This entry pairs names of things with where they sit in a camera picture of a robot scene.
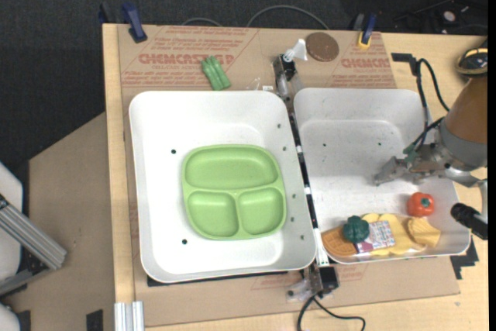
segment green plate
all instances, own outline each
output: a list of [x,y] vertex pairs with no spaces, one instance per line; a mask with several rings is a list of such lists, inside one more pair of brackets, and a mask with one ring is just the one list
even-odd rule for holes
[[202,236],[251,239],[278,231],[286,220],[281,170],[254,145],[214,145],[191,151],[182,165],[188,219]]

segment black connector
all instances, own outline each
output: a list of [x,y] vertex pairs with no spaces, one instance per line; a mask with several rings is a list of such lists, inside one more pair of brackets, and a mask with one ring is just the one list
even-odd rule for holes
[[334,267],[320,267],[319,273],[324,293],[330,293],[339,287],[338,274]]
[[457,222],[470,229],[475,236],[487,240],[487,223],[482,222],[476,215],[480,215],[480,213],[463,203],[456,203],[451,208],[451,216]]
[[406,62],[410,65],[410,71],[416,77],[420,76],[420,63],[409,53],[391,53],[394,62]]
[[279,58],[281,59],[282,70],[286,76],[286,80],[291,81],[296,73],[296,64],[294,61],[285,61],[283,54],[280,54]]

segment white tray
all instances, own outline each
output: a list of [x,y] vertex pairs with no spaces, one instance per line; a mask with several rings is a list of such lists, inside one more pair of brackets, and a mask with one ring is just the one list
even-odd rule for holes
[[[307,267],[316,244],[289,117],[264,91],[148,91],[129,107],[141,261],[163,283]],[[279,163],[288,216],[271,236],[210,240],[189,224],[181,165],[191,150],[252,144]]]
[[336,257],[342,264],[406,257],[455,255],[470,243],[470,232],[450,215],[458,202],[454,184],[428,178],[422,184],[398,179],[376,187],[373,176],[391,158],[402,158],[423,130],[419,95],[408,90],[306,88],[297,93],[294,111],[321,231],[368,212],[407,215],[406,201],[415,191],[431,194],[436,211],[429,222],[442,231],[435,248],[402,256],[360,254]]

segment toy tomato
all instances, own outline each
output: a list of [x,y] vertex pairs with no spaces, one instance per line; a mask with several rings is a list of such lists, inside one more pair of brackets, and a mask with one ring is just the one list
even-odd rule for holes
[[406,203],[407,212],[411,216],[426,216],[434,212],[434,199],[427,193],[417,191]]

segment wooden table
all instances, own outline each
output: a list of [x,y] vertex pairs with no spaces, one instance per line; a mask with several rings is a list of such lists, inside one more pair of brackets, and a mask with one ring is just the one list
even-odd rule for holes
[[[388,51],[413,53],[424,57],[435,68],[443,98],[448,105],[453,104],[460,93],[464,81],[453,70],[453,63],[469,48],[477,47],[483,41],[478,36],[441,36],[415,34],[383,34]],[[108,161],[112,208],[112,238],[114,256],[115,299],[117,302],[135,301],[133,283],[133,261],[129,224],[128,191],[126,180],[126,155],[123,142],[122,97],[119,69],[119,41],[117,26],[103,26],[103,48],[105,64],[106,115],[108,127]],[[394,79],[398,88],[416,91],[415,79],[408,67],[394,67]],[[432,113],[437,119],[445,114],[433,89],[429,74],[424,74],[424,90]],[[487,177],[487,170],[475,171],[479,178]],[[476,209],[481,207],[481,195],[477,189],[456,186],[461,200]],[[463,269],[460,281],[460,295],[440,298],[417,299],[403,302],[388,302],[373,305],[360,305],[337,309],[340,315],[360,315],[367,321],[367,329],[388,330],[432,330],[469,329],[481,331],[489,329],[488,314],[488,260],[487,241],[474,238],[479,262],[475,267]],[[251,316],[239,319],[226,319],[202,323],[151,328],[159,330],[253,330],[296,329],[297,313]],[[331,319],[320,310],[310,310],[305,315],[304,328],[312,331],[324,329],[360,329],[359,322],[343,322]]]

